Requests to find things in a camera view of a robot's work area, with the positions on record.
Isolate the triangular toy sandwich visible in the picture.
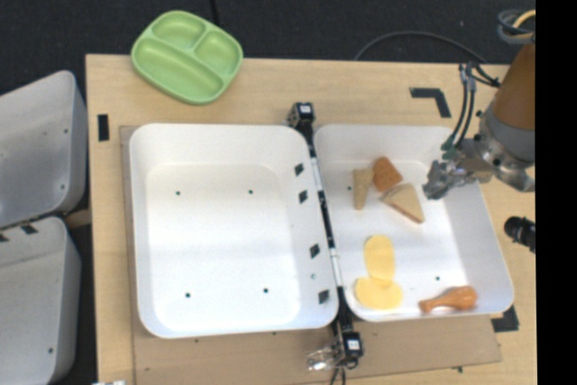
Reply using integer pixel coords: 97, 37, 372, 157
380, 182, 426, 225

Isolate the yellow oval slice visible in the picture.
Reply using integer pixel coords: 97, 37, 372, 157
362, 234, 397, 286

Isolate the yellow round slice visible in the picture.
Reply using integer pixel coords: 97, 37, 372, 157
353, 276, 404, 311

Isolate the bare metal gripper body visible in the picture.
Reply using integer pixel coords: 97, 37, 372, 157
450, 134, 536, 194

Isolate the green divided plate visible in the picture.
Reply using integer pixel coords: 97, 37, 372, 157
130, 9, 245, 106

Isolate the tan bread wedge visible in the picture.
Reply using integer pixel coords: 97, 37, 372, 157
352, 167, 376, 212

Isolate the thin black and white rod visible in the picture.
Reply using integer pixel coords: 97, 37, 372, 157
300, 124, 353, 334

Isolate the white plastic tray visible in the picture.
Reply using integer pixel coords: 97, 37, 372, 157
128, 122, 341, 340
312, 123, 516, 324

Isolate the black block with thin wires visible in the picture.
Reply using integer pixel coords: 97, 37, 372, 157
334, 330, 364, 361
287, 101, 316, 128

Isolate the orange toy chicken drumstick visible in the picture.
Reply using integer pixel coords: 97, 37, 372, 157
418, 285, 479, 315

